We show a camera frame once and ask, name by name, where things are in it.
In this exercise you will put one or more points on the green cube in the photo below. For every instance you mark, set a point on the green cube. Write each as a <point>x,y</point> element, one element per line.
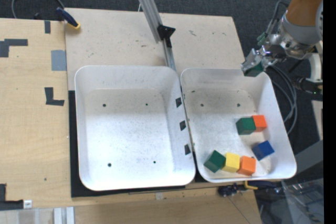
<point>214,161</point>
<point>254,70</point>
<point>245,126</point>

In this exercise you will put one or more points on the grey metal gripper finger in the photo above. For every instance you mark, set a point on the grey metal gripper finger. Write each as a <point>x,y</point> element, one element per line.
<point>266,61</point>
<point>249,59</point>

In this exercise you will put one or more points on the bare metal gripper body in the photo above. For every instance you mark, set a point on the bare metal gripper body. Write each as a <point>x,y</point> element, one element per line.
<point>286,47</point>

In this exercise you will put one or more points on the orange cube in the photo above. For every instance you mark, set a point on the orange cube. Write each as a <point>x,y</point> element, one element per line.
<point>260,122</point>
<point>247,165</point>

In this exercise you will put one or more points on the pale wood board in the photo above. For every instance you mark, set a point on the pale wood board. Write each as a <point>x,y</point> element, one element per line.
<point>118,36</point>

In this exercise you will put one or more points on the black cylinder on white bracket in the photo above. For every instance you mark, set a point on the black cylinder on white bracket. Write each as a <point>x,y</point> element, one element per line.
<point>315,65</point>

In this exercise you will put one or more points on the blue cube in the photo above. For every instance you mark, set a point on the blue cube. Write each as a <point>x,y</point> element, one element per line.
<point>263,150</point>

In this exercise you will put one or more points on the yellow cube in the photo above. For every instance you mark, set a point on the yellow cube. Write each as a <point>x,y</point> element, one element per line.
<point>231,162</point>

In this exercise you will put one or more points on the white plastic tray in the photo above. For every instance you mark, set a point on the white plastic tray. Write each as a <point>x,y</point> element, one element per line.
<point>126,133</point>
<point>220,128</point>

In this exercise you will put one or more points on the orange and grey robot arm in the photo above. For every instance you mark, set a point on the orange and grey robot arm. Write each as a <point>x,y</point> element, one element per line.
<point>302,5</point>

